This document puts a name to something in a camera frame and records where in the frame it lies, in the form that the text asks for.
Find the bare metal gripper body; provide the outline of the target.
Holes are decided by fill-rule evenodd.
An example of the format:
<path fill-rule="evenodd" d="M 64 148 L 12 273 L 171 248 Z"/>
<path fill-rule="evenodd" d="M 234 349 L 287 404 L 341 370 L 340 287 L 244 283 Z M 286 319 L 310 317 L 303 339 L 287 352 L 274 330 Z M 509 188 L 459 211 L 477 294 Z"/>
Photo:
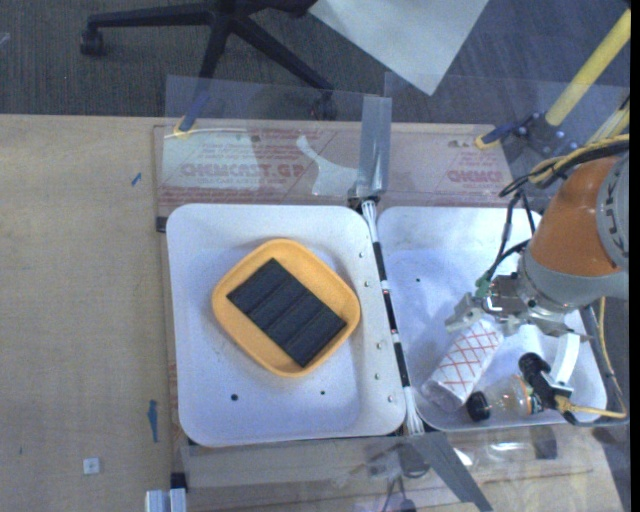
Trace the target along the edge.
<path fill-rule="evenodd" d="M 500 330 L 503 319 L 516 316 L 523 321 L 521 327 L 533 325 L 547 336 L 561 337 L 574 331 L 566 324 L 571 308 L 537 290 L 524 274 L 495 277 L 481 300 L 484 312 L 494 317 Z"/>

